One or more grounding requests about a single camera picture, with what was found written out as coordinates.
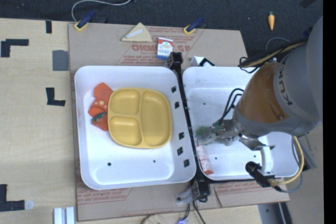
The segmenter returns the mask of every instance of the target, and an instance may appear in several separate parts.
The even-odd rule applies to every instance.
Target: yellow divided plate
[[[112,139],[123,146],[158,148],[172,137],[169,101],[158,91],[120,88],[109,100],[108,126]]]

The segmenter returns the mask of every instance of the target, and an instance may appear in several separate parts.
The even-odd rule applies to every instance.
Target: white cable
[[[110,2],[105,2],[105,1],[99,1],[99,0],[81,0],[81,1],[78,1],[77,3],[74,4],[74,6],[72,6],[72,9],[71,9],[71,15],[72,15],[72,18],[74,19],[75,22],[77,22],[74,14],[73,14],[73,11],[75,9],[75,7],[80,4],[80,3],[83,3],[83,2],[94,2],[94,3],[100,3],[100,4],[106,4],[106,5],[111,5],[111,6],[122,6],[122,5],[125,5],[127,3],[130,3],[132,0],[127,0],[126,2],[123,2],[123,3],[110,3]]]

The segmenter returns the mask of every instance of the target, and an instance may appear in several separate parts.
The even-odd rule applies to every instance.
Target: black hole
[[[180,147],[177,149],[177,155],[180,156],[183,153],[183,148]]]
[[[187,166],[189,166],[189,160],[188,159],[185,159],[184,160],[184,162],[183,162],[183,164],[184,164],[184,167],[187,167]]]

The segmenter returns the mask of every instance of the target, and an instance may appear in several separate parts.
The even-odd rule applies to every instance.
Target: black connector
[[[263,187],[271,187],[270,182],[268,181],[269,179],[274,179],[274,175],[269,175],[269,176],[264,176],[260,170],[261,166],[255,162],[248,162],[245,165],[245,170],[250,174],[251,177],[253,177],[257,183]]]

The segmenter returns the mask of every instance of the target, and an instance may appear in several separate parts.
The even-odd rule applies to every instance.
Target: yellow and blue clamp
[[[77,22],[74,27],[77,31],[82,32],[87,26],[88,26],[88,22],[90,22],[92,20],[92,18],[97,14],[97,11],[91,10],[90,12],[88,12],[82,20],[80,20],[79,22]]]
[[[197,20],[195,20],[192,24],[187,25],[186,27],[183,28],[183,33],[186,34],[187,36],[191,35],[194,31],[195,28],[197,26],[199,26],[200,24],[202,24],[204,22],[204,18],[198,18]]]

